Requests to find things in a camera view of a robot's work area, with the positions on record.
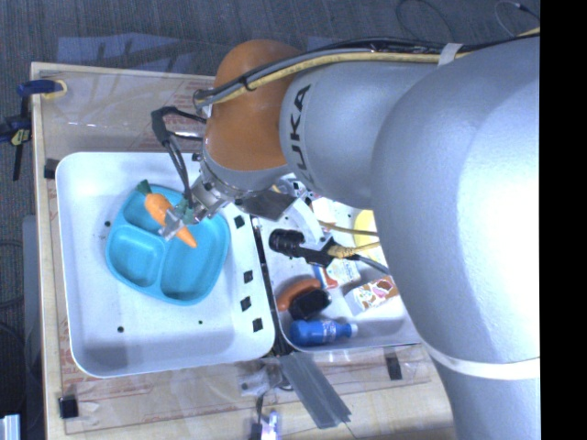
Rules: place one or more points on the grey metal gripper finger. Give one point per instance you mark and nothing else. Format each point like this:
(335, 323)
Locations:
(191, 217)
(169, 228)

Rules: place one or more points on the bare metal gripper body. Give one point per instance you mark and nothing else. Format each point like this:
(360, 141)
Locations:
(208, 200)

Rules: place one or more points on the orange carrot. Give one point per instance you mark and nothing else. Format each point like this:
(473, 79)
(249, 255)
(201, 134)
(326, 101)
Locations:
(156, 204)

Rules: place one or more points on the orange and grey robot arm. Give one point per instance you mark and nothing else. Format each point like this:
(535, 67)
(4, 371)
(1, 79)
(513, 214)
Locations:
(413, 200)

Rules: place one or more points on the blue divided plate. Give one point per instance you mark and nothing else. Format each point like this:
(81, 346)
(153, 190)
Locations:
(137, 255)

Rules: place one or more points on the thin black rod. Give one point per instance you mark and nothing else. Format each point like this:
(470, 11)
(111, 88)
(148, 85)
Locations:
(268, 287)

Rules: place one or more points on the white plastic tray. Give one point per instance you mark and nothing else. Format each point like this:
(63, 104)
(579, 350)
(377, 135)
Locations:
(151, 337)
(380, 333)

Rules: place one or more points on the brown sausage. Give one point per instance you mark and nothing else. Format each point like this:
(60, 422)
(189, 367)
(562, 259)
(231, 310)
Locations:
(293, 291)

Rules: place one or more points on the black rounded block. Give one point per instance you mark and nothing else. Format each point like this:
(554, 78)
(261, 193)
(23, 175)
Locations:
(309, 303)

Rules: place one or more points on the orange and white carton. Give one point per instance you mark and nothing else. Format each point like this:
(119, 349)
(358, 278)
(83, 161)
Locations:
(341, 273)

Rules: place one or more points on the blue bottle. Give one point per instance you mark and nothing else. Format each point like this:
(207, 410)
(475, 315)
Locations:
(312, 333)

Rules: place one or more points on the white carton with pink print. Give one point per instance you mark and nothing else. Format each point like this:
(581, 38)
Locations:
(371, 293)

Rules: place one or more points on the black cylinder on white bracket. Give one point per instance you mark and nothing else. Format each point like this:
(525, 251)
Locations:
(286, 241)

